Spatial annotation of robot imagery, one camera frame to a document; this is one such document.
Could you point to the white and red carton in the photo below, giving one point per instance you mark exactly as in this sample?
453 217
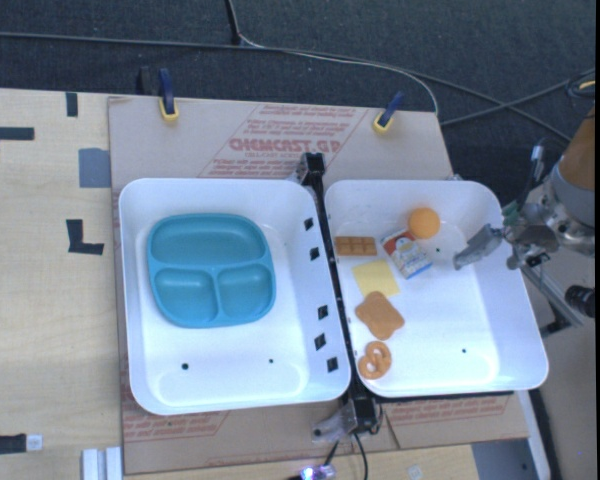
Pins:
407 254

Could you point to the white plastic tray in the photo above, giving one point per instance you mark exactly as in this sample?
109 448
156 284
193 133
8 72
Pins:
220 368
445 328

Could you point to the brown cardboard board red print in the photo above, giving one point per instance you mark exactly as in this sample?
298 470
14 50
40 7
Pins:
280 138

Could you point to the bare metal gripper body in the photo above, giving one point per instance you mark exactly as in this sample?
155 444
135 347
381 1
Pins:
544 228

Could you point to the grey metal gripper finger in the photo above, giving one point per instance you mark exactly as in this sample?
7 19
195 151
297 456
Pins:
480 247
515 260

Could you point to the yellow cheese slice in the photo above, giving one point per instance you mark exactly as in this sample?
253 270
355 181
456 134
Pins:
375 278

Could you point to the orange pretzel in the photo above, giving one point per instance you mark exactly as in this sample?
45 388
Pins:
366 368

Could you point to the orange ball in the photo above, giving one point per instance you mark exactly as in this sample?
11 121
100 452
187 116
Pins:
424 222

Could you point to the blue divided plate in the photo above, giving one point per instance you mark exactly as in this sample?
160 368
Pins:
210 268

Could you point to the brown waffle biscuit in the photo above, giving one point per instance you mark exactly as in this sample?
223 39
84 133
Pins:
355 246

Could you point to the thin black rod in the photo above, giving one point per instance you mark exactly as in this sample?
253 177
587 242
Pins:
336 278

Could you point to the brown toast slice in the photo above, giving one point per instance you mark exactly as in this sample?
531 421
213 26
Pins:
379 315

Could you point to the black cylinder on white bracket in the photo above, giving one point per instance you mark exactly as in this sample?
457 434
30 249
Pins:
581 300

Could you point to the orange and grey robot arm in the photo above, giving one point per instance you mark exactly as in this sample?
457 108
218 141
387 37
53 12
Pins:
578 158

